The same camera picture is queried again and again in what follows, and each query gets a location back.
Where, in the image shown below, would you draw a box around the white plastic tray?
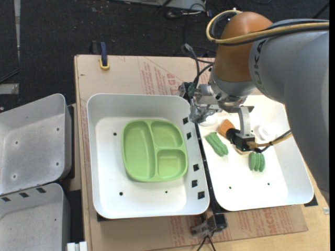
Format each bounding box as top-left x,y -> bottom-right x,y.
86,93 -> 210,220
0,182 -> 72,251
195,94 -> 315,212
0,93 -> 73,196

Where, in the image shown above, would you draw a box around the black block with thin wires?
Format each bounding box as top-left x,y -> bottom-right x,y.
190,213 -> 228,236
179,82 -> 194,98

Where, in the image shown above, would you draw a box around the brown cardboard board, red print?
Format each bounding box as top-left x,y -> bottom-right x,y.
74,54 -> 330,251

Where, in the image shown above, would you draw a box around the thin black rod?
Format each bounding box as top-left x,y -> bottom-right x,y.
187,95 -> 219,223

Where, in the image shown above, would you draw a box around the white round cup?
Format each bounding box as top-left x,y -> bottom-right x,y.
198,113 -> 218,127

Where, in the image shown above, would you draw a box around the green pea pods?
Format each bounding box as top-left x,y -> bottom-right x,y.
248,151 -> 266,172
204,131 -> 229,157

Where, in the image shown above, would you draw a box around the green divided plate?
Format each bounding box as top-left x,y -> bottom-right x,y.
120,119 -> 189,183

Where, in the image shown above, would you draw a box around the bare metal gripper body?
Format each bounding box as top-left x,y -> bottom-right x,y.
193,84 -> 246,113

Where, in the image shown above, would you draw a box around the black cylinder on white bracket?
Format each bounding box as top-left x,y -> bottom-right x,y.
226,106 -> 256,152

